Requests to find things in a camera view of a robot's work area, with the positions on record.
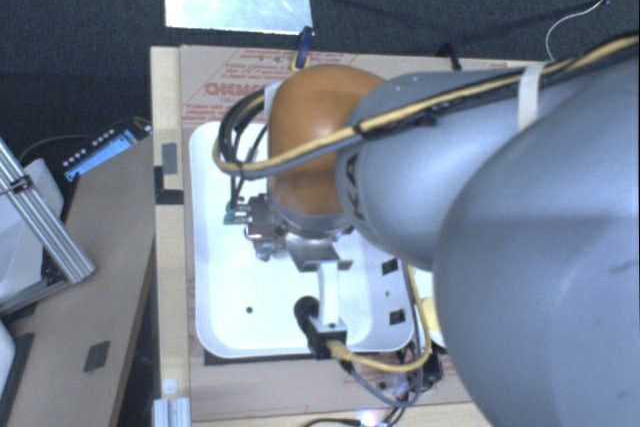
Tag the brown cardboard board red print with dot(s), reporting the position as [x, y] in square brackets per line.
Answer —
[280, 385]

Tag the white plastic tray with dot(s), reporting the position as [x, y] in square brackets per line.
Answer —
[424, 284]
[235, 265]

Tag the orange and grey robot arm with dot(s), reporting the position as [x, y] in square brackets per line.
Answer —
[500, 215]

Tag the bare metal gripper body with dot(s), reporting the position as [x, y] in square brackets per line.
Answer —
[312, 251]

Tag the black cylinder on white bracket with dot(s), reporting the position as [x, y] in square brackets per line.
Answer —
[328, 295]

